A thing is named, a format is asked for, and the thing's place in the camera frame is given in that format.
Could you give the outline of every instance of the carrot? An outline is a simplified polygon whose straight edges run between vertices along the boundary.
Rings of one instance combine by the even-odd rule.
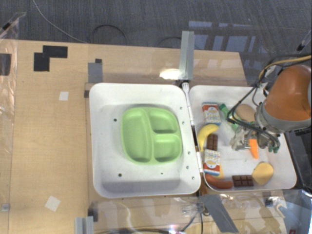
[[[257,140],[255,138],[249,139],[249,145],[251,147],[250,152],[252,153],[253,157],[255,159],[258,159],[259,155],[258,155],[258,143],[257,143]]]

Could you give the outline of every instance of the green plate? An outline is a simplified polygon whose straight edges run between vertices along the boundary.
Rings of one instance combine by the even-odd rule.
[[[121,141],[125,155],[137,164],[171,162],[182,153],[175,115],[157,107],[136,107],[124,112]]]

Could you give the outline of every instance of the gray carpet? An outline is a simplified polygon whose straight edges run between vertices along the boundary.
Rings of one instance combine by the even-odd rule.
[[[36,2],[52,23],[87,42],[179,48],[181,32],[192,30],[196,49],[238,51],[249,84],[271,57],[293,53],[312,27],[312,0]],[[75,42],[48,24],[31,0],[0,0],[0,25],[16,12],[27,13],[20,39]],[[302,139],[311,158],[311,135]]]

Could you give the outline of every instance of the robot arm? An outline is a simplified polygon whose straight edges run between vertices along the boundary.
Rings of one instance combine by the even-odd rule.
[[[245,134],[236,133],[232,143],[248,143],[250,133],[254,133],[260,148],[269,147],[277,152],[281,133],[310,126],[311,68],[293,65],[280,73],[267,98],[257,107],[254,124],[241,124],[238,131]]]

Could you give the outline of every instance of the label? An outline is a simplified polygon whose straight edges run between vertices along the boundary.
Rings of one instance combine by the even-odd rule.
[[[66,101],[66,100],[68,100],[68,95],[69,95],[69,92],[61,92],[59,94],[59,98],[58,99]]]
[[[45,204],[45,207],[50,209],[53,212],[56,212],[60,204],[60,200],[56,197],[50,196],[48,201]]]
[[[218,104],[216,103],[203,103],[202,105],[203,114],[205,117],[206,124],[221,124],[221,118],[219,113]]]
[[[220,152],[206,149],[204,173],[219,176],[220,175]]]

